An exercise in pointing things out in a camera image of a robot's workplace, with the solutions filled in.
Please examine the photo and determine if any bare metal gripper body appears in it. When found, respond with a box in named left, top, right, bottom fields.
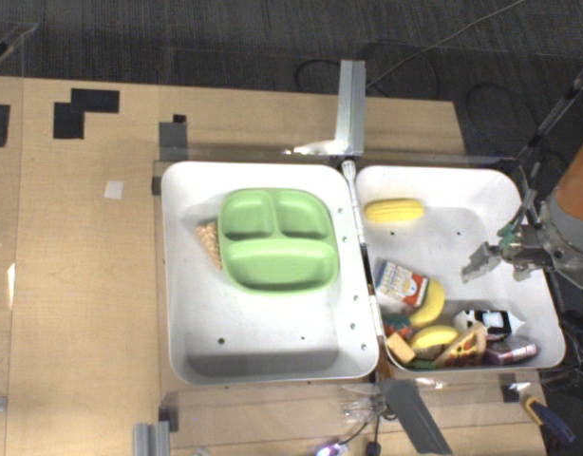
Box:
left=498, top=223, right=583, bottom=290

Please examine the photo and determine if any black and white carton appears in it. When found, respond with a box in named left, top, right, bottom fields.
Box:
left=452, top=308, right=526, bottom=344

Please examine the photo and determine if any yellow banana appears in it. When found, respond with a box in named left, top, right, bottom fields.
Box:
left=408, top=277, right=446, bottom=329

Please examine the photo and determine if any white plastic tray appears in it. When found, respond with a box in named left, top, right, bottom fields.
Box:
left=160, top=161, right=381, bottom=386
left=355, top=164, right=568, bottom=374

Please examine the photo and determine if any white carton with red print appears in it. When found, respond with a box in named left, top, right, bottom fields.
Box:
left=373, top=259, right=431, bottom=310

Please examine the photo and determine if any pizza slice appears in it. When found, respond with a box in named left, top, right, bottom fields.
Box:
left=432, top=322, right=488, bottom=370

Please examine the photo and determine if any yellow corn cob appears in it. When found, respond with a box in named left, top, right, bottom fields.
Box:
left=363, top=198, right=425, bottom=224

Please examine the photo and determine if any red and green strawberry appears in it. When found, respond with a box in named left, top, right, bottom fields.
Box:
left=382, top=313, right=413, bottom=340

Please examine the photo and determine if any tan cube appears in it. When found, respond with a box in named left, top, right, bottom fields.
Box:
left=386, top=332, right=417, bottom=366

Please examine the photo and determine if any green divided plate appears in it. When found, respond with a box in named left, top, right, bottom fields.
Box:
left=216, top=187, right=341, bottom=296

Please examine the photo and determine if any tan waffle biscuit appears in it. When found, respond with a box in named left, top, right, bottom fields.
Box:
left=194, top=220, right=225, bottom=272

